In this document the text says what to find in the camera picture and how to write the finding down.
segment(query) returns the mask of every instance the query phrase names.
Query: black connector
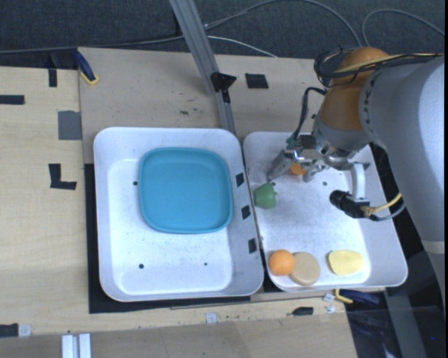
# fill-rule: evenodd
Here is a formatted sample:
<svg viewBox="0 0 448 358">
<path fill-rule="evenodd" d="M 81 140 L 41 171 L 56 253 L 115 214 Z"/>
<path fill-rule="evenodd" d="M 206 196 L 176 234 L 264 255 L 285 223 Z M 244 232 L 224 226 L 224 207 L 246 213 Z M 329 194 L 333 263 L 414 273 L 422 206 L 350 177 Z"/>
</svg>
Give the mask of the black connector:
<svg viewBox="0 0 448 358">
<path fill-rule="evenodd" d="M 364 211 L 360 208 L 370 205 L 369 201 L 359 201 L 358 203 L 355 203 L 348 192 L 339 190 L 335 190 L 330 194 L 330 202 L 335 205 L 336 208 L 344 211 L 345 214 L 354 219 L 366 217 Z"/>
</svg>

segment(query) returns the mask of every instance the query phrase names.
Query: toy sink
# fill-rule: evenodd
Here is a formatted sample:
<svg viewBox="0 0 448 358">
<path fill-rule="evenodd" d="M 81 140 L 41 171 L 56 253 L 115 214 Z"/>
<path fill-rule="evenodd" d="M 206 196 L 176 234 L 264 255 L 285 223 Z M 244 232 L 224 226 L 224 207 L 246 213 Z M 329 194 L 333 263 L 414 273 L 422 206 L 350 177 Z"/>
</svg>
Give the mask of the toy sink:
<svg viewBox="0 0 448 358">
<path fill-rule="evenodd" d="M 261 287 L 252 199 L 233 134 L 106 128 L 93 150 L 99 279 L 108 296 L 212 298 Z"/>
</svg>

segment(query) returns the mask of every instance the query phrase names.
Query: toy bread slice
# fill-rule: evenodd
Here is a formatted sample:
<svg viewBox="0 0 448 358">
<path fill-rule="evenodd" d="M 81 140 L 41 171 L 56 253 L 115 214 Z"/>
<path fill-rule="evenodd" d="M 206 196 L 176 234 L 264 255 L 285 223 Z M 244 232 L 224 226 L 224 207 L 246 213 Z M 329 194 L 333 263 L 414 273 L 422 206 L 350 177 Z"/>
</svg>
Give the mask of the toy bread slice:
<svg viewBox="0 0 448 358">
<path fill-rule="evenodd" d="M 289 274 L 289 278 L 300 285 L 312 285 L 320 276 L 320 265 L 317 259 L 307 252 L 293 254 L 296 265 Z"/>
<path fill-rule="evenodd" d="M 346 276 L 360 271 L 364 266 L 364 258 L 355 251 L 339 250 L 329 253 L 330 269 L 338 276 Z"/>
</svg>

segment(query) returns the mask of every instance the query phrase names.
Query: white tray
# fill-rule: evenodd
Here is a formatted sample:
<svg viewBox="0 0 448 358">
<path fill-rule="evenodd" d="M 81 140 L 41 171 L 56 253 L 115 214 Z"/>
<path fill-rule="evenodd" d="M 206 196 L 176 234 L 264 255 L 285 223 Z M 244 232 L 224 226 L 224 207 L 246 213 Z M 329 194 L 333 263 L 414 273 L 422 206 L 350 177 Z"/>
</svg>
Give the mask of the white tray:
<svg viewBox="0 0 448 358">
<path fill-rule="evenodd" d="M 256 132 L 245 138 L 244 159 L 252 191 L 266 183 L 266 172 L 286 146 L 285 140 L 289 136 L 288 133 Z M 370 148 L 364 148 L 354 160 L 370 163 L 365 171 L 366 196 L 370 203 L 385 203 Z M 288 172 L 274 182 L 277 205 L 272 209 L 255 208 L 266 260 L 277 249 L 292 253 L 306 251 L 317 258 L 321 271 L 319 280 L 312 286 L 301 286 L 288 276 L 275 276 L 270 272 L 270 278 L 278 288 L 286 292 L 360 289 L 398 286 L 405 281 L 407 264 L 393 222 L 352 219 L 330 203 L 332 191 L 352 190 L 349 172 L 328 169 L 317 173 L 308 183 Z M 389 212 L 385 210 L 379 216 L 387 214 Z M 364 257 L 364 268 L 350 276 L 334 274 L 326 255 L 338 249 L 360 252 Z"/>
<path fill-rule="evenodd" d="M 139 202 L 141 157 L 161 147 L 212 151 L 227 164 L 233 216 L 213 233 L 153 230 Z M 95 138 L 99 279 L 118 301 L 251 295 L 264 279 L 237 138 L 222 129 L 106 128 Z"/>
</svg>

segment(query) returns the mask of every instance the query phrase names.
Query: robotic hand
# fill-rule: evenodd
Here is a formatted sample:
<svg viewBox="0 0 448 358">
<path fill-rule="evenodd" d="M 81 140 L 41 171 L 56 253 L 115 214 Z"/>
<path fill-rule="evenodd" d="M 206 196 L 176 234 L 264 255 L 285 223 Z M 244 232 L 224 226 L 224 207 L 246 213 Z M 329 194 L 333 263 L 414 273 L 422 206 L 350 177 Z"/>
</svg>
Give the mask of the robotic hand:
<svg viewBox="0 0 448 358">
<path fill-rule="evenodd" d="M 321 61 L 315 63 L 319 78 Z M 445 301 L 444 56 L 389 56 L 376 48 L 358 48 L 349 51 L 338 70 L 327 77 L 333 77 L 327 91 L 306 90 L 299 127 L 274 159 L 267 179 L 276 179 L 294 163 L 306 170 L 304 181 L 328 168 L 350 170 L 352 194 L 333 192 L 330 202 L 352 217 L 372 218 L 358 184 L 365 166 L 350 160 L 370 142 L 382 147 Z M 312 89 L 325 98 L 312 133 L 302 135 Z"/>
</svg>

